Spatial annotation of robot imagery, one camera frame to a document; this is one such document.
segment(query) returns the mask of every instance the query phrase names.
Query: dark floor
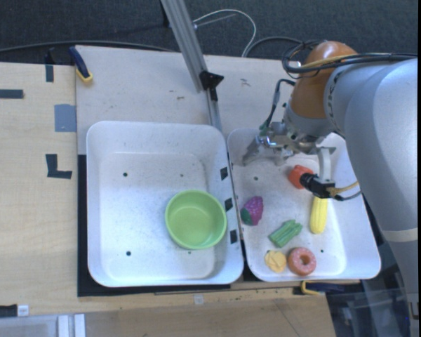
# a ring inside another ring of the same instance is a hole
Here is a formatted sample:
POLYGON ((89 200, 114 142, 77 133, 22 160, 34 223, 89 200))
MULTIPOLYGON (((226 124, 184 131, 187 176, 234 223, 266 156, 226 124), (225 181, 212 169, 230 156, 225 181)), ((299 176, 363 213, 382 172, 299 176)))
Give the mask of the dark floor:
MULTIPOLYGON (((265 37, 332 39, 358 52, 417 53, 418 0, 185 0, 191 19, 236 9, 265 37)), ((0 49, 71 40, 106 40, 177 50, 162 26, 159 0, 0 0, 0 49)), ((198 28, 203 53, 238 56, 253 26, 240 14, 198 28)), ((284 41, 269 41, 250 57, 279 59, 284 41)), ((0 53, 0 61, 40 62, 46 47, 0 53)), ((57 49, 65 58, 65 46, 57 49)))

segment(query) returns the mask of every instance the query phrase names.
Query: metal pole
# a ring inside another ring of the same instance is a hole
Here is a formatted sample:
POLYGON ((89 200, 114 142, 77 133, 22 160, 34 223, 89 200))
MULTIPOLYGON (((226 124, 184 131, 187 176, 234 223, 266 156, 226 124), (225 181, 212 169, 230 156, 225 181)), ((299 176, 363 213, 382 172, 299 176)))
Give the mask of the metal pole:
POLYGON ((197 91, 206 91, 210 122, 221 130, 215 87, 204 86, 203 74, 208 75, 207 66, 184 0, 161 0, 161 3, 197 91))

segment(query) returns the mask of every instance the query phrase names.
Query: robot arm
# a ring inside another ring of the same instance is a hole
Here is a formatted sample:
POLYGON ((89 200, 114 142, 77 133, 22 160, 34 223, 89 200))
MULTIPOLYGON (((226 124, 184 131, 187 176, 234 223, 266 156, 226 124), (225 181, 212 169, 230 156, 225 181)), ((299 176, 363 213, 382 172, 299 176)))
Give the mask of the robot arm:
POLYGON ((282 164, 299 152, 318 154, 329 133, 344 137, 361 191, 400 268, 410 327, 419 335, 417 58, 361 58, 366 55, 327 41, 312 50, 301 68, 285 67, 304 72, 283 121, 264 126, 244 162, 266 153, 282 164), (332 61, 339 62, 335 69, 315 70, 332 61))

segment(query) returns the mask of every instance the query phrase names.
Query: toy food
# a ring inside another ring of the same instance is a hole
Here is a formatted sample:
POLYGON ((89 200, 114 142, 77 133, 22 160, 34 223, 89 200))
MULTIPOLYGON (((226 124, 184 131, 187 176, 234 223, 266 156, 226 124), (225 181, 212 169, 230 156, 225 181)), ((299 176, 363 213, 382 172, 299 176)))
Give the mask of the toy food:
POLYGON ((286 269, 287 258, 286 255, 280 251, 269 250, 264 257, 264 260, 267 266, 275 272, 279 273, 286 269))
POLYGON ((293 184, 293 186, 300 190, 304 188, 300 183, 300 177, 303 173, 314 174, 310 168, 301 165, 295 165, 293 170, 288 174, 288 180, 293 184))
POLYGON ((309 229, 314 234, 320 234, 326 227, 328 219, 328 199, 320 199, 315 196, 312 202, 312 212, 310 213, 309 229))
POLYGON ((286 221, 280 228, 273 231, 268 238, 276 247, 284 247, 294 236, 302 230, 302 225, 295 220, 286 221))
POLYGON ((293 249, 288 255, 287 263, 290 271, 300 276, 307 276, 316 268, 315 255, 305 247, 293 249))
POLYGON ((251 226, 256 226, 264 211, 264 202, 261 196, 251 197, 240 210, 241 220, 251 226))

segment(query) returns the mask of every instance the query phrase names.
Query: black cable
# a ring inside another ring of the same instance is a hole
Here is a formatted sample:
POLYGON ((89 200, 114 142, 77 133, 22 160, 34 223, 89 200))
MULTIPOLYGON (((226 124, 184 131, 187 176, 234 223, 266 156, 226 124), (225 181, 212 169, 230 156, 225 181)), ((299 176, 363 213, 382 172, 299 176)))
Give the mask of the black cable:
POLYGON ((287 80, 287 79, 279 79, 278 82, 276 82, 276 88, 274 89, 274 95, 273 95, 272 109, 267 119, 265 120, 265 122, 261 125, 260 130, 267 128, 272 122, 274 111, 276 111, 276 106, 278 105, 279 98, 281 97, 281 92, 280 92, 281 82, 285 82, 291 86, 295 85, 294 81, 287 80))
POLYGON ((336 199, 337 201, 347 201, 348 199, 353 199, 357 196, 359 196, 361 194, 361 191, 356 192, 355 194, 352 194, 351 196, 348 197, 343 197, 339 194, 334 196, 334 199, 336 199))
POLYGON ((318 74, 319 71, 324 69, 333 69, 340 66, 352 65, 352 64, 361 64, 365 62, 379 62, 379 61, 402 61, 412 58, 416 58, 417 54, 410 53, 359 53, 355 55, 340 57, 339 60, 334 60, 316 67, 293 67, 289 64, 292 61, 292 57, 297 53, 305 50, 312 49, 316 45, 324 42, 324 40, 313 40, 302 42, 295 47, 289 48, 283 55, 282 65, 285 71, 290 75, 290 73, 302 74, 305 72, 315 72, 318 74))
POLYGON ((126 48, 145 48, 155 51, 166 51, 166 52, 177 52, 167 48, 162 48, 159 46, 151 46, 145 44, 135 44, 131 42, 120 42, 120 41, 107 41, 107 40, 66 40, 66 41, 52 41, 52 42, 43 42, 37 44, 21 45, 14 46, 10 48, 0 48, 0 53, 8 53, 12 51, 27 50, 31 48, 43 48, 51 46, 62 46, 62 45, 95 45, 95 46, 116 46, 116 47, 126 47, 126 48))
POLYGON ((297 44, 300 44, 302 41, 298 40, 298 39, 294 39, 293 37, 281 37, 281 36, 274 36, 274 37, 265 37, 264 39, 258 40, 256 42, 253 42, 246 50, 244 55, 242 56, 243 58, 248 57, 249 53, 256 47, 259 46, 260 44, 263 44, 266 41, 288 41, 288 42, 294 42, 297 44))

